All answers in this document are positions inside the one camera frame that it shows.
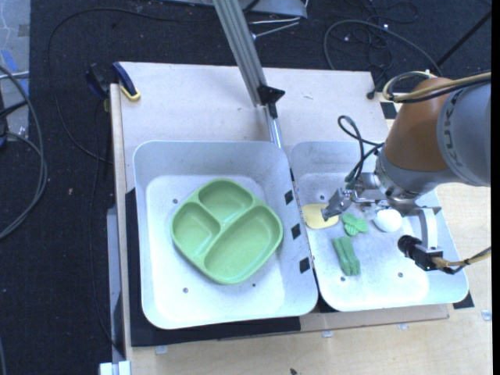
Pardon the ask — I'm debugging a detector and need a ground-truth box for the white toy egg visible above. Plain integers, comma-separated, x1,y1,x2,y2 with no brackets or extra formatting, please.
373,208,403,234

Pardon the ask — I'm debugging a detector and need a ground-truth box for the pale flat board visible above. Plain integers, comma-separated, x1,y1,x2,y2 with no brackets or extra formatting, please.
116,61,450,334

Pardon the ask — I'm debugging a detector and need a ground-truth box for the thin black and white rod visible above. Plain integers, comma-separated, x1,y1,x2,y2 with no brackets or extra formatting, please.
266,106,316,277

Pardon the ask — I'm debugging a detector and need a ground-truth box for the green leafy toy vegetable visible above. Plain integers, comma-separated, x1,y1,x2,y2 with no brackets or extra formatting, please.
341,212,370,237

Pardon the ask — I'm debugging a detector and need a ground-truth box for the yellow round biscuit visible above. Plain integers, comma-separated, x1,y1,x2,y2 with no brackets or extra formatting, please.
301,203,340,230

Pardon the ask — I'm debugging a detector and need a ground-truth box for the black cylinder on white bracket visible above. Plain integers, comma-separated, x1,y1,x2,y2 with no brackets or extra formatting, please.
397,205,445,272

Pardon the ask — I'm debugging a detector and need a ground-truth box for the green toy bean bundle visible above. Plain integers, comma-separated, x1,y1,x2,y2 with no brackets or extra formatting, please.
331,235,361,277

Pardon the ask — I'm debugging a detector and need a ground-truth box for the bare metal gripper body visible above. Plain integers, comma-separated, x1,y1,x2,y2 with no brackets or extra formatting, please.
345,172,422,215

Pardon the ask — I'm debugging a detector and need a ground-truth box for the white plastic tray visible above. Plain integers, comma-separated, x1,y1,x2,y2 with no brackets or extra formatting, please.
289,141,470,313
132,139,320,330

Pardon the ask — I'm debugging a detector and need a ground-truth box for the green divided plate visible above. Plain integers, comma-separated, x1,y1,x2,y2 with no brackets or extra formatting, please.
170,177,284,285

